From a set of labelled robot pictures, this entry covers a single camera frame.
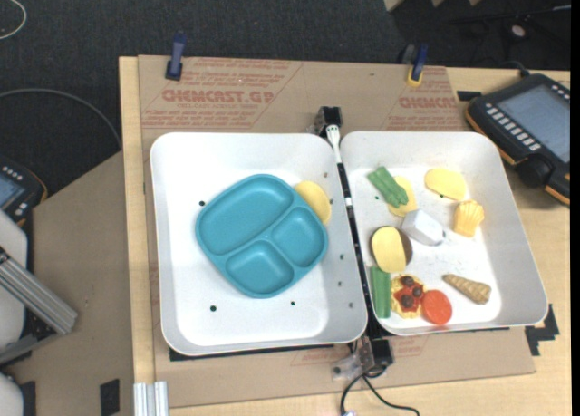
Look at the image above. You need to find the yellow potato chip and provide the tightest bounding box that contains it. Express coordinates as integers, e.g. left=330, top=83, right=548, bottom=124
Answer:
left=294, top=179, right=333, bottom=226
left=387, top=175, right=419, bottom=218
left=423, top=167, right=469, bottom=202

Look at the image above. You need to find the blue divided plate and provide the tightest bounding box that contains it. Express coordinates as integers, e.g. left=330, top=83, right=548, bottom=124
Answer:
left=195, top=173, right=330, bottom=300

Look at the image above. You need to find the thin black and white rod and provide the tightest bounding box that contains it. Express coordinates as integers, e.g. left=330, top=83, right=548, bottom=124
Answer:
left=325, top=125, right=378, bottom=338

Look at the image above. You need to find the green asparagus bundle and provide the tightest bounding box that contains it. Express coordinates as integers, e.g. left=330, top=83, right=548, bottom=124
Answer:
left=366, top=165, right=410, bottom=208

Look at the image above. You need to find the brown cardboard board red print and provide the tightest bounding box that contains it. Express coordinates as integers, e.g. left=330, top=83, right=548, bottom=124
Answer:
left=137, top=54, right=537, bottom=409

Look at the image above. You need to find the brown and yellow biscuit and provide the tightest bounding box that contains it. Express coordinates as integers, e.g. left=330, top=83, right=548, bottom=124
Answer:
left=370, top=225, right=414, bottom=274

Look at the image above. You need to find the white carton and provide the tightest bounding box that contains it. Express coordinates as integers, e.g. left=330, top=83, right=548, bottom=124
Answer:
left=401, top=208, right=446, bottom=247

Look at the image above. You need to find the green bean pod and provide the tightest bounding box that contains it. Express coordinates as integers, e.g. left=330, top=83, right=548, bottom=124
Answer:
left=369, top=265, right=392, bottom=320

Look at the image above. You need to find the spaghetti with meatballs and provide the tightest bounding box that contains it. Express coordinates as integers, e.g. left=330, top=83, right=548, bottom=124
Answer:
left=389, top=273, right=429, bottom=320

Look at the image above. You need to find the white plastic tray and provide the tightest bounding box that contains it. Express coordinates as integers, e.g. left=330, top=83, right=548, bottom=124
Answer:
left=149, top=131, right=369, bottom=356
left=338, top=130, right=549, bottom=337

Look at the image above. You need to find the yellow shell pasta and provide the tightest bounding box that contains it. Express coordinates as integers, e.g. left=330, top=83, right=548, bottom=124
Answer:
left=453, top=198, right=486, bottom=238

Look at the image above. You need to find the orange tomato slice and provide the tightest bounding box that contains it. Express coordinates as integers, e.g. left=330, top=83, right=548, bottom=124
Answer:
left=420, top=289, right=454, bottom=326

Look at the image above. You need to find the tan ice cream cone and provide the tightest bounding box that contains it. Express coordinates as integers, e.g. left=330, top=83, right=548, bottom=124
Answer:
left=441, top=273, right=493, bottom=306

